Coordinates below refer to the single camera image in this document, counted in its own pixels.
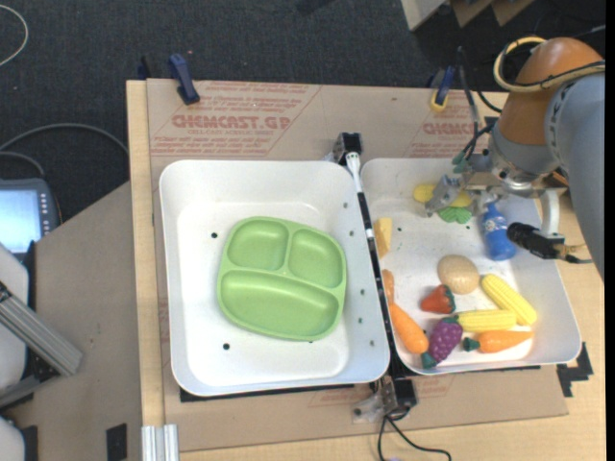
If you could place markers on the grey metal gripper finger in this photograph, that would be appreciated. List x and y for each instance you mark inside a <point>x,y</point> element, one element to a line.
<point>441,195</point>
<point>477,203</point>

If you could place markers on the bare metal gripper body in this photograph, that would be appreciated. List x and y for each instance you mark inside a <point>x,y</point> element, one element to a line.
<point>483,175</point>

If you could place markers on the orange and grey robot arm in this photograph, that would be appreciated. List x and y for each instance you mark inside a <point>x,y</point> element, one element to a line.
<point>572,123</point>

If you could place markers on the yellow banana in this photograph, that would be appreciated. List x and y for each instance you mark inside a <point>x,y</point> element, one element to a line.
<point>423,192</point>

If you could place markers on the green leaf vegetable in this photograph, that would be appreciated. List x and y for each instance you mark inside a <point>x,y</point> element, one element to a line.
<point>454,215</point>

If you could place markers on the blue bottle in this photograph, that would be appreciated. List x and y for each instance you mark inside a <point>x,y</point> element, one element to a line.
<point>497,238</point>

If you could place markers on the white plastic tray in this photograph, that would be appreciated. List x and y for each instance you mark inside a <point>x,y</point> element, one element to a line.
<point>423,252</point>
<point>202,305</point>

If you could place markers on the yellow cheese wedge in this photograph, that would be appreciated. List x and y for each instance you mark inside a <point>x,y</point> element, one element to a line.
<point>383,235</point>

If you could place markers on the beige potato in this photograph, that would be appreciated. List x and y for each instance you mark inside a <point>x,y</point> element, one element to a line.
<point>458,274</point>

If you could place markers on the thin black and white rod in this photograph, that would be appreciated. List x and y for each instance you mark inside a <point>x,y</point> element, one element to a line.
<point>369,224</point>

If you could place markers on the yellow corn cob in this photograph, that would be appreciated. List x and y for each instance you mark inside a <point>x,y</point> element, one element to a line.
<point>485,321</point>
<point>509,299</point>

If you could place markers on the red strawberry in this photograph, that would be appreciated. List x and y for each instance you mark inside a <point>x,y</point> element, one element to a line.
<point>437,300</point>

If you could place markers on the orange carrot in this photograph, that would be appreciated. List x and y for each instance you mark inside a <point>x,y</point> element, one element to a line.
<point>504,340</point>
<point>408,329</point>

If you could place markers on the purple grapes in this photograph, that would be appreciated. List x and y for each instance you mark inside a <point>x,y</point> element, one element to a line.
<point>444,339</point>

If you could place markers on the brown cardboard board red print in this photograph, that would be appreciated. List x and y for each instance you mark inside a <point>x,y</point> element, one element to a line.
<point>288,113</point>

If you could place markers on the green divided plate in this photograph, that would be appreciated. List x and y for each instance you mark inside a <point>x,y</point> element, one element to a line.
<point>281,281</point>

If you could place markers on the black cylinder on white bracket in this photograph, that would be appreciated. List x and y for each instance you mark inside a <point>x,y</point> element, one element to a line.
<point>531,239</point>

